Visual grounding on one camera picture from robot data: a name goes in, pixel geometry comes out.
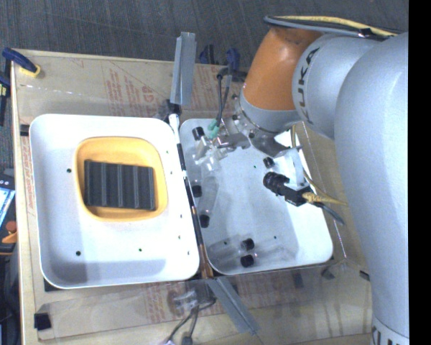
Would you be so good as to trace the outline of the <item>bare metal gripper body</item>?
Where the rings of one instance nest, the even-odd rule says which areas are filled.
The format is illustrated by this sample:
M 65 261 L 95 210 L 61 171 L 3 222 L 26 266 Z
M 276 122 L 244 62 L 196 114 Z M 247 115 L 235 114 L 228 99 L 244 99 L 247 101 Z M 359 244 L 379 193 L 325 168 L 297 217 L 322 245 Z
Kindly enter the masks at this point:
M 218 147 L 231 150 L 254 147 L 266 156 L 277 158 L 292 148 L 279 143 L 276 140 L 277 135 L 279 133 L 267 131 L 251 123 L 246 117 L 234 115 L 221 120 Z

